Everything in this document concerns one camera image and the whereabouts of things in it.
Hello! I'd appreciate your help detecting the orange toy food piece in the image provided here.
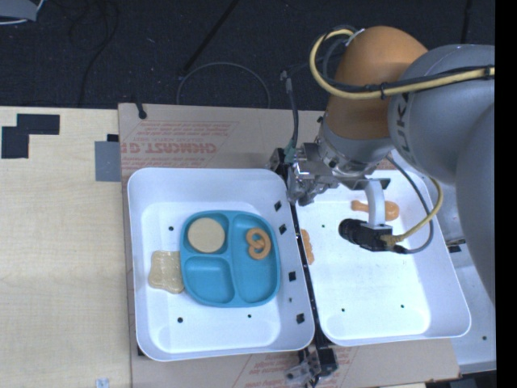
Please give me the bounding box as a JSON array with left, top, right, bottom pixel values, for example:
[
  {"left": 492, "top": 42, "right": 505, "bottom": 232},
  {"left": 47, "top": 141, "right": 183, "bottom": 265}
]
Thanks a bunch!
[{"left": 299, "top": 228, "right": 315, "bottom": 266}]

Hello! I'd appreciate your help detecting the blue divided plate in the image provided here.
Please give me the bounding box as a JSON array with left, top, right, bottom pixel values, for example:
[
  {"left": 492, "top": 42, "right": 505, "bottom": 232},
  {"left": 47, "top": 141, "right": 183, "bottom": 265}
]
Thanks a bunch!
[{"left": 179, "top": 209, "right": 282, "bottom": 309}]

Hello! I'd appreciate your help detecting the thin black rod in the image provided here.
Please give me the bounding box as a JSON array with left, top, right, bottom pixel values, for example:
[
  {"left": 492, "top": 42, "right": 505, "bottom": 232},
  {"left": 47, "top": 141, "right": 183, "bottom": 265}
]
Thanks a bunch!
[{"left": 282, "top": 168, "right": 326, "bottom": 352}]

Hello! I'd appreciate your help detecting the white plastic tray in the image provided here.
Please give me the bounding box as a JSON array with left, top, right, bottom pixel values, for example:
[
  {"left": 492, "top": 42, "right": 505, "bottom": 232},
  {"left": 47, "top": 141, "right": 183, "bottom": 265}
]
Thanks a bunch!
[
  {"left": 126, "top": 167, "right": 317, "bottom": 363},
  {"left": 291, "top": 167, "right": 473, "bottom": 348}
]

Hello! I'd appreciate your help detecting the black block with wires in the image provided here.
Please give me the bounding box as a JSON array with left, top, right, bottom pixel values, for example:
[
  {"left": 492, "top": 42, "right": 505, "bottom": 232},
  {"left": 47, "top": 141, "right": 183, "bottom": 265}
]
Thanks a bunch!
[
  {"left": 314, "top": 346, "right": 338, "bottom": 377},
  {"left": 269, "top": 147, "right": 290, "bottom": 174}
]

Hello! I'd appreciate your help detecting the brown cardboard board red print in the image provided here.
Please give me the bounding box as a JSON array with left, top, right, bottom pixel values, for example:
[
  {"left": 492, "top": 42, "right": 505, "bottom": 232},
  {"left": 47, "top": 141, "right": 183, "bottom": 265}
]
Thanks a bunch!
[{"left": 117, "top": 103, "right": 462, "bottom": 388}]

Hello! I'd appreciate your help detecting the beige bread slice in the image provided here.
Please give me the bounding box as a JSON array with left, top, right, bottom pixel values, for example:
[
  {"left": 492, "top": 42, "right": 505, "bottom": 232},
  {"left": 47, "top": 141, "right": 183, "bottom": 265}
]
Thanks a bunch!
[{"left": 147, "top": 249, "right": 186, "bottom": 295}]

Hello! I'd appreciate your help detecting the beige round biscuit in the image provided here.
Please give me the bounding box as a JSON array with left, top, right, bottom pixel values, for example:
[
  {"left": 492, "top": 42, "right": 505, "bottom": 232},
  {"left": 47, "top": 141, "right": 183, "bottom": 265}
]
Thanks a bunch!
[{"left": 186, "top": 217, "right": 227, "bottom": 255}]

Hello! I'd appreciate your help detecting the orange pretzel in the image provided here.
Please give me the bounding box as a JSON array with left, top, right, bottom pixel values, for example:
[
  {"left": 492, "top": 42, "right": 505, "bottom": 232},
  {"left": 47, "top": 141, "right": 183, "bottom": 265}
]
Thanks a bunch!
[{"left": 245, "top": 226, "right": 271, "bottom": 260}]

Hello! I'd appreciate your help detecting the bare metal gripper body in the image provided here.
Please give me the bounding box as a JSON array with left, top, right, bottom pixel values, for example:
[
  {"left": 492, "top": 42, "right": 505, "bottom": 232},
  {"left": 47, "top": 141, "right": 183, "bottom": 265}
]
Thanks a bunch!
[{"left": 291, "top": 142, "right": 365, "bottom": 194}]

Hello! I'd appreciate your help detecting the black cylinder on white bracket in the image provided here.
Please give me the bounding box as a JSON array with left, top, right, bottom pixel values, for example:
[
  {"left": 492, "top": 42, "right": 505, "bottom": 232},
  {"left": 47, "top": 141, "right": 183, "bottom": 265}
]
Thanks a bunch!
[{"left": 338, "top": 178, "right": 395, "bottom": 253}]

